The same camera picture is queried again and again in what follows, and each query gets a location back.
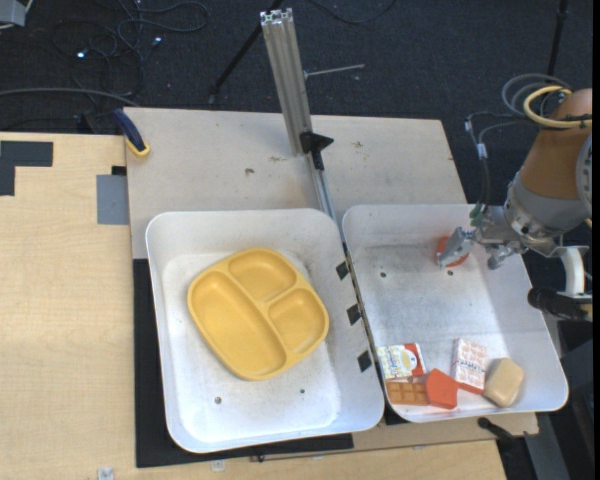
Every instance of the black floor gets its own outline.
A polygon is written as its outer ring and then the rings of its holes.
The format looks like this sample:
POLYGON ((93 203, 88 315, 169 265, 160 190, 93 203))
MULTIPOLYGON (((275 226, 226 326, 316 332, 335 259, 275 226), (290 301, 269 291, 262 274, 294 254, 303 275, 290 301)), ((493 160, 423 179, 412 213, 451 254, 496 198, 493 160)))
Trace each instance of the black floor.
MULTIPOLYGON (((274 1, 35 0, 25 26, 0 29, 0 131, 115 133, 111 114, 124 105, 280 112, 261 37, 223 76, 274 1)), ((521 75, 592 87, 593 0, 284 0, 282 7, 293 9, 308 73, 364 64, 309 76, 311 113, 440 120, 470 203, 482 178, 464 128, 469 114, 506 112, 501 90, 521 75)), ((491 204, 503 204, 536 133, 511 126, 485 136, 491 204)), ((591 228, 579 226, 565 242, 591 246, 591 228)), ((534 286, 564 287, 558 260, 524 259, 534 286)), ((586 266, 591 273, 591 252, 586 266)), ((571 460, 577 440, 565 436, 577 429, 569 411, 571 403, 552 422, 571 460)), ((586 440, 578 444, 586 448, 586 440)), ((534 478, 523 445, 503 450, 510 480, 534 478)), ((586 461, 574 462, 574 480, 592 478, 586 461)))

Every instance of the beige object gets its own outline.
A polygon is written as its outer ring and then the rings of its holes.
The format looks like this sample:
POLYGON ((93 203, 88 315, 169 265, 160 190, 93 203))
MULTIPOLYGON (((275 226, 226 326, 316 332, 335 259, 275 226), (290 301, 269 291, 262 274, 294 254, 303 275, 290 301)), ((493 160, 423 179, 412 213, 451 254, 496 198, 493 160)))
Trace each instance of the beige object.
POLYGON ((489 400, 500 407, 509 407, 515 401, 524 380, 524 370, 508 357, 498 359, 489 368, 484 392, 489 400))

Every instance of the orange toy block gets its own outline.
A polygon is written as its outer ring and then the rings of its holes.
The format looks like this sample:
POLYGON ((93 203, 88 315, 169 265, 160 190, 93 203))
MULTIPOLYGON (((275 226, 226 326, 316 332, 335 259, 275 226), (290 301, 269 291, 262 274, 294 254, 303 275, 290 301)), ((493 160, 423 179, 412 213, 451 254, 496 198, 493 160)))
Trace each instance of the orange toy block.
POLYGON ((458 405, 460 383, 446 373, 434 368, 425 381, 429 403, 443 409, 453 409, 458 405))

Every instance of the light wood surface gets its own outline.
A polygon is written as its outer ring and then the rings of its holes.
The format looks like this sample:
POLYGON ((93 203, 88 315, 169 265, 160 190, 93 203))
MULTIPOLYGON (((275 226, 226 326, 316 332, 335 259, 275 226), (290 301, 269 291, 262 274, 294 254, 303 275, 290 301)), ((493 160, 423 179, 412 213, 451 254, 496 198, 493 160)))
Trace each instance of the light wood surface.
MULTIPOLYGON (((473 442, 413 448, 463 440, 475 424, 468 420, 378 427, 354 436, 353 452, 232 459, 223 473, 208 462, 136 468, 130 229, 98 224, 96 205, 96 176, 125 164, 123 139, 0 140, 54 143, 52 167, 17 167, 15 196, 0 196, 1 480, 95 479, 102 467, 116 480, 505 479, 493 436, 482 429, 473 442), (364 451, 384 447, 391 449, 364 451)), ((494 422, 512 433, 537 430, 534 415, 502 416, 494 422)))

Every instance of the black mat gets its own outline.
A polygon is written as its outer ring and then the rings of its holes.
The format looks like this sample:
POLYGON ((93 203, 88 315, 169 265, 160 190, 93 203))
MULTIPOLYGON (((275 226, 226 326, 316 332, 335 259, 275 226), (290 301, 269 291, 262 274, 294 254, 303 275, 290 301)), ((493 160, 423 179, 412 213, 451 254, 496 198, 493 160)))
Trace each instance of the black mat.
POLYGON ((0 141, 0 196, 15 195, 16 167, 51 167, 53 143, 0 141))
POLYGON ((296 439, 202 454, 180 448, 171 438, 165 419, 160 352, 147 260, 134 260, 133 279, 137 467, 148 468, 235 457, 256 457, 263 461, 267 455, 273 454, 353 448, 351 434, 296 439))

